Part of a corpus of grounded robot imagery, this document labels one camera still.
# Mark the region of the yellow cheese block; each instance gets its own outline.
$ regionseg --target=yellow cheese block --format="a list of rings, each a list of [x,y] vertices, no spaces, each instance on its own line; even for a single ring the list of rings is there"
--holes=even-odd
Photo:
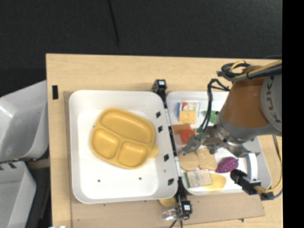
[[[179,122],[184,124],[195,124],[197,112],[195,110],[181,111]]]

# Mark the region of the cookie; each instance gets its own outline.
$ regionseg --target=cookie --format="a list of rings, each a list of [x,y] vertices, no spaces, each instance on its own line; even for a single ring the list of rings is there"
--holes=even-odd
[[[218,163],[215,160],[214,154],[210,154],[209,149],[199,148],[195,151],[199,159],[199,168],[215,171],[218,168]]]
[[[195,152],[190,152],[183,155],[179,154],[180,167],[185,171],[193,171],[199,166],[199,159]]]

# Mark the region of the yellow divided plate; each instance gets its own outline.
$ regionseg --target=yellow divided plate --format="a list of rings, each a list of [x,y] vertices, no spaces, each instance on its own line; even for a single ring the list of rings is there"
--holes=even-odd
[[[109,108],[99,116],[91,147],[99,158],[127,169],[142,166],[158,154],[155,130],[146,119],[119,108]]]

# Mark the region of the black floor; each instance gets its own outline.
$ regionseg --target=black floor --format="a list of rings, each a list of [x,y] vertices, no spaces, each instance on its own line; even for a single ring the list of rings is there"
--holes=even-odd
[[[283,0],[0,0],[0,96],[46,78],[46,53],[282,55]]]

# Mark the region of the white container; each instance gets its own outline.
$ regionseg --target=white container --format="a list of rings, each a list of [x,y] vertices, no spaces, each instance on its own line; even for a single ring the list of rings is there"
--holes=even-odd
[[[212,101],[212,111],[220,111],[226,98],[228,92],[213,92],[213,101]],[[176,91],[171,92],[167,96],[167,104],[169,109],[169,115],[171,124],[181,124],[177,117],[177,107],[179,102],[198,102],[200,104],[199,116],[196,119],[195,124],[191,124],[192,129],[197,129],[204,120],[203,112],[208,108],[208,95],[207,92],[187,92],[187,91]],[[174,136],[175,145],[177,153],[181,152],[182,147],[185,145],[182,144],[179,135]],[[254,141],[246,142],[244,147],[247,148],[249,151],[254,153],[260,153],[257,157],[257,170],[252,170],[258,174],[258,178],[261,180],[261,185],[265,188],[270,187],[271,185],[271,175],[268,170],[268,166],[266,160],[263,155],[263,151],[261,145],[259,143],[258,138],[255,138]],[[218,151],[215,153],[215,159],[217,163],[219,163],[223,158],[226,157],[235,157],[232,153],[224,148],[219,148]],[[238,169],[247,173],[247,161],[245,158],[238,158]],[[185,171],[181,169],[181,177],[186,190],[193,194],[193,195],[209,195],[213,192],[210,189],[204,187],[197,187],[197,188],[188,188],[187,181],[184,175]],[[242,188],[235,184],[234,181],[230,178],[229,173],[216,173],[218,175],[223,176],[226,179],[226,184],[223,189],[217,190],[214,193],[227,193],[227,192],[243,192]]]
[[[0,98],[0,162],[37,159],[48,148],[46,81]]]
[[[47,117],[46,81],[0,98],[0,228],[26,226],[36,183],[23,161],[46,152]]]
[[[227,92],[214,92],[212,110],[221,110]],[[243,192],[242,188],[230,178],[230,173],[220,174],[226,179],[223,189],[216,192],[204,187],[188,188],[184,176],[185,171],[176,166],[169,136],[168,125],[180,124],[178,121],[178,102],[199,102],[200,112],[192,129],[200,126],[204,119],[203,111],[207,109],[206,92],[171,92],[167,96],[169,112],[163,107],[161,98],[152,92],[134,91],[93,91],[80,90],[74,92],[69,99],[70,125],[70,158],[72,172],[72,188],[75,197],[83,203],[106,203],[133,200],[155,200],[172,197],[178,188],[177,173],[180,173],[186,190],[192,195],[209,195],[213,193]],[[152,123],[156,131],[156,144],[159,154],[140,168],[127,170],[117,167],[98,158],[91,150],[90,136],[99,115],[108,108],[121,108],[137,114]],[[178,136],[174,136],[177,153],[184,147]],[[262,186],[269,187],[271,176],[264,159],[261,146],[256,138],[245,147],[252,152],[260,152],[257,156],[257,170]],[[220,148],[215,154],[216,161],[234,156],[228,150]],[[245,158],[238,159],[238,169],[247,172]]]
[[[99,115],[108,108],[139,115],[155,127],[159,153],[138,169],[128,170],[97,157],[90,136]],[[74,92],[69,99],[72,188],[83,203],[155,200],[177,192],[177,170],[161,98],[152,92]]]
[[[22,161],[0,165],[0,228],[24,228],[36,183]]]

